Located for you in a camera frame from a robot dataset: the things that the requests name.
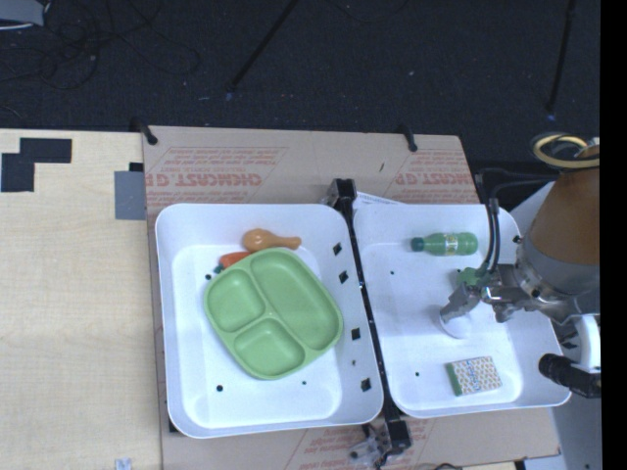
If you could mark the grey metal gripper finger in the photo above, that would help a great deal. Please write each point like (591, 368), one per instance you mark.
(505, 313)
(460, 304)

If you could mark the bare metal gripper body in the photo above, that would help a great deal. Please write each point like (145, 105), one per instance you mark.
(526, 294)

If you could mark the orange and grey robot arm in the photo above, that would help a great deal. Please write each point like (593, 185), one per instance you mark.
(563, 223)

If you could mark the white plastic tray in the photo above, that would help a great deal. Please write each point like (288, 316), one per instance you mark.
(416, 311)
(274, 399)

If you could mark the green bottle yellow label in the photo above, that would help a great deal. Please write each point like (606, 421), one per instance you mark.
(448, 243)

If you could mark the green patterned carton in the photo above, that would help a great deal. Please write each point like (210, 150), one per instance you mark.
(474, 376)

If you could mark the white paper sheet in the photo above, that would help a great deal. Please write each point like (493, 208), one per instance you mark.
(374, 200)

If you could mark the green divided plate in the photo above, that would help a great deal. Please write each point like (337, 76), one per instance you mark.
(274, 311)

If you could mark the tan toy chicken drumstick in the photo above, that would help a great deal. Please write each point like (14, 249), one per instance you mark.
(264, 239)

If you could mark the brown cardboard board red print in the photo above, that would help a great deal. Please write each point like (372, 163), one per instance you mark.
(294, 169)

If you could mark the orange toy carrot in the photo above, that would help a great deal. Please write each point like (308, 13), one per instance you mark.
(234, 258)

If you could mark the black cylinder on white bracket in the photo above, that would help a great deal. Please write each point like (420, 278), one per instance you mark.
(563, 372)

